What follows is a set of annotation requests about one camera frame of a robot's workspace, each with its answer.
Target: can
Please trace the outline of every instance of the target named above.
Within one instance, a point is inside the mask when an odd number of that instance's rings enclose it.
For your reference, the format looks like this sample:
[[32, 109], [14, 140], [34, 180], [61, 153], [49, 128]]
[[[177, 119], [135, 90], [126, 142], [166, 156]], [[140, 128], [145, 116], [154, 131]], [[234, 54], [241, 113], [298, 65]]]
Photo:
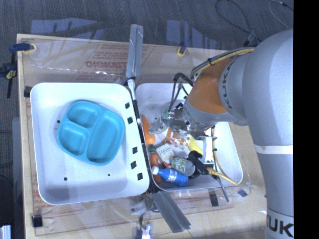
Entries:
[[195, 168], [196, 168], [191, 161], [189, 161], [185, 158], [182, 158], [182, 157], [173, 158], [173, 160], [171, 162], [171, 167], [174, 170], [176, 170], [176, 171], [178, 171], [186, 176], [193, 175], [193, 173], [195, 172]]

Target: robotic arm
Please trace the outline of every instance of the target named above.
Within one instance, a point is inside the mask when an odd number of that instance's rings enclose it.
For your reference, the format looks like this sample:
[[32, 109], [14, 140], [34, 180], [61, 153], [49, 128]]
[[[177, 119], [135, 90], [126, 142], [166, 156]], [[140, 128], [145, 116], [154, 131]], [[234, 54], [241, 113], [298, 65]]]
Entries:
[[266, 185], [266, 238], [293, 238], [293, 31], [206, 64], [193, 69], [194, 86], [169, 124], [194, 138], [219, 121], [248, 125]]

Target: white band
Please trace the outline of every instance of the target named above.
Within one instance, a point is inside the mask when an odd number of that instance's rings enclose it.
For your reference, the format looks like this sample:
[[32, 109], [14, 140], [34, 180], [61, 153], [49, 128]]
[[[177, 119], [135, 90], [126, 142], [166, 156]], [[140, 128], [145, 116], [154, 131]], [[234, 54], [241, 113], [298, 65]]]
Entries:
[[293, 145], [282, 145], [282, 146], [259, 146], [255, 145], [255, 150], [260, 154], [293, 154]]

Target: orange object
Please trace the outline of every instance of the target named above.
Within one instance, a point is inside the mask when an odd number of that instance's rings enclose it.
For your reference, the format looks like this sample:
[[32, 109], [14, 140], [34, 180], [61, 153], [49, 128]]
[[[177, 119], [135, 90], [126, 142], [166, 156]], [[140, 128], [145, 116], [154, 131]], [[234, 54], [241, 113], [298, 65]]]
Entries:
[[153, 144], [155, 142], [155, 135], [150, 135], [149, 129], [151, 128], [151, 125], [144, 115], [142, 115], [142, 127], [145, 142], [147, 144]]
[[[153, 166], [159, 166], [159, 155], [156, 152], [151, 153], [150, 157], [151, 167]], [[160, 175], [153, 174], [154, 181], [159, 184], [162, 181], [162, 178]]]

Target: black hole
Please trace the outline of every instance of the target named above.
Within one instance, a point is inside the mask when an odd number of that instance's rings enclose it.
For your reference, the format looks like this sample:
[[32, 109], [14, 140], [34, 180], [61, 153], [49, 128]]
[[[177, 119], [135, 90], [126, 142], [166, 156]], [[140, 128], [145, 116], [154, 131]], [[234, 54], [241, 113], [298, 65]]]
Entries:
[[135, 167], [136, 167], [136, 161], [134, 161], [134, 162], [131, 163], [131, 168], [133, 169], [133, 168], [135, 168]]
[[132, 122], [133, 122], [132, 117], [129, 117], [129, 118], [128, 118], [128, 123], [131, 124]]
[[139, 181], [139, 180], [142, 180], [142, 179], [143, 179], [143, 174], [142, 174], [142, 173], [139, 173], [139, 174], [138, 174], [138, 181]]

